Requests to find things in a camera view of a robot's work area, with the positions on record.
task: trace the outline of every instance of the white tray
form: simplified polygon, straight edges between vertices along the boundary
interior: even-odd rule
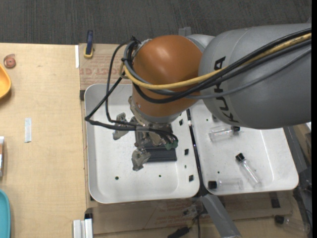
[[[89,114],[106,93],[105,84],[95,84],[85,93],[86,114]],[[112,119],[125,112],[130,121],[128,98],[131,85],[118,85],[109,102]],[[108,123],[103,104],[92,117]],[[100,203],[121,203],[173,198],[190,198],[199,190],[199,178],[186,112],[174,123],[172,129],[179,138],[176,148],[177,161],[146,163],[139,171],[132,170],[131,155],[135,150],[134,132],[129,132],[117,141],[112,138],[113,130],[100,126],[87,126],[88,183],[91,196]]]
[[[203,101],[192,106],[190,111],[205,187],[208,189],[209,180],[243,180],[243,190],[209,190],[211,193],[227,195],[279,191],[297,186],[298,173],[282,128],[256,130],[242,127],[238,135],[211,141],[208,136],[210,128],[222,122],[213,121]],[[239,153],[243,153],[257,169],[257,174],[263,180],[262,187],[253,188],[241,173],[235,161]]]

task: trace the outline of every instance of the orange bowl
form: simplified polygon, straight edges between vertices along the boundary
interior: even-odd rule
[[[3,66],[0,64],[0,99],[4,97],[11,88],[11,80]]]

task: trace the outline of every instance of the small brown round object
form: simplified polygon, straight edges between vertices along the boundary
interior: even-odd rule
[[[15,67],[15,59],[14,58],[7,58],[4,60],[4,66],[7,68]]]

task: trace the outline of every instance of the black connector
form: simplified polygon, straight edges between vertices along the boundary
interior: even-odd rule
[[[167,238],[179,238],[179,237],[182,237],[182,236],[186,235],[187,233],[189,233],[189,228],[188,227],[184,227],[184,228],[181,228],[181,229],[177,229],[176,232],[172,233]]]

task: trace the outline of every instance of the yellow cable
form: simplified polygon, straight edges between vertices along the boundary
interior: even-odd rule
[[[280,50],[283,50],[285,48],[288,48],[290,46],[293,46],[295,44],[298,44],[300,42],[303,42],[305,40],[308,40],[308,39],[311,39],[312,38],[312,34],[309,33],[309,34],[305,34],[303,36],[300,36],[300,37],[297,37],[297,38],[294,38],[292,40],[289,40],[289,41],[286,41],[282,44],[279,44],[261,54],[259,54],[258,56],[248,60],[247,62],[245,62],[244,64],[242,65],[246,65],[248,63],[251,63],[253,61],[256,61],[260,58],[263,58],[263,57],[266,57],[270,54],[273,54],[275,52],[278,52]],[[199,77],[195,77],[195,78],[192,78],[192,79],[188,79],[188,80],[185,80],[185,81],[181,81],[181,82],[176,82],[176,83],[172,83],[172,84],[164,84],[164,85],[152,85],[152,84],[147,84],[147,83],[144,83],[140,80],[138,80],[137,78],[135,78],[130,72],[129,70],[126,68],[126,66],[124,66],[124,71],[125,71],[125,74],[127,75],[127,77],[133,82],[135,83],[136,85],[138,86],[141,86],[141,87],[144,87],[144,88],[147,88],[147,89],[154,89],[154,90],[163,90],[163,89],[174,89],[174,88],[179,88],[179,87],[184,87],[184,86],[189,86],[189,85],[193,85],[193,84],[196,84],[196,83],[199,83],[201,81],[204,81],[208,78],[210,78],[211,76],[217,74],[218,72],[222,71],[223,69],[225,69],[226,67],[222,68],[222,69],[219,69],[219,70],[216,70],[216,71],[213,71],[213,72],[210,72],[208,74],[205,74],[205,75],[202,75],[202,76],[199,76]]]

